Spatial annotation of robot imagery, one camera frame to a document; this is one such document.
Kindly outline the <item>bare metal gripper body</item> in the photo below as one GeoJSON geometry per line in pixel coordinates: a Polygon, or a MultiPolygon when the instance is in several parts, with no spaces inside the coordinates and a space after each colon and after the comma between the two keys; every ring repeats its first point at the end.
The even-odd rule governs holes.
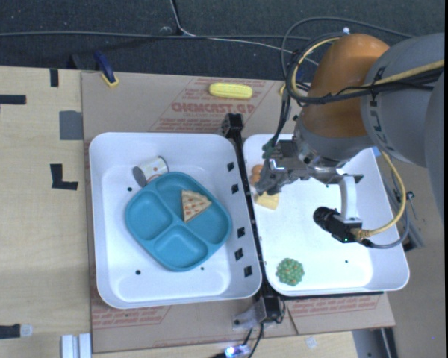
{"type": "Polygon", "coordinates": [[[275,181],[307,180],[324,173],[320,156],[310,146],[294,139],[279,140],[267,162],[270,178],[275,181]]]}

